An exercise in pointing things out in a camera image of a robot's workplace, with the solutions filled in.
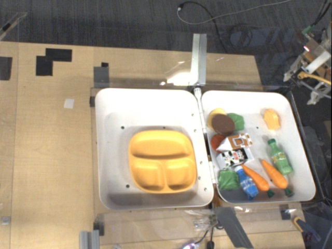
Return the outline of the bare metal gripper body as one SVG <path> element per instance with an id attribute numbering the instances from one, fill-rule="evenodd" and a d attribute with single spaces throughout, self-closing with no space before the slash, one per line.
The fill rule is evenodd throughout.
<path id="1" fill-rule="evenodd" d="M 324 61 L 325 49 L 314 39 L 309 40 L 303 48 L 305 50 L 303 53 L 305 61 L 315 61 L 316 59 Z"/>

